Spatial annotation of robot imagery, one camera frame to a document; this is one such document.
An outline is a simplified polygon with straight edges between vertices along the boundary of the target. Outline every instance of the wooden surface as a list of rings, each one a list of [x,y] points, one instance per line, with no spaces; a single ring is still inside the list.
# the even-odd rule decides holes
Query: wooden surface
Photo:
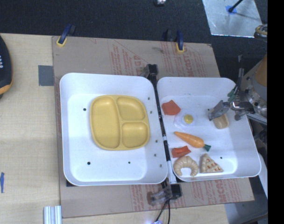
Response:
[[[42,224],[43,208],[60,205],[53,86],[39,86],[38,66],[53,65],[51,36],[1,34],[14,83],[0,99],[0,224]],[[152,223],[159,211],[63,219],[63,224]],[[168,210],[160,218],[167,223]],[[224,205],[171,209],[170,223],[226,224]]]

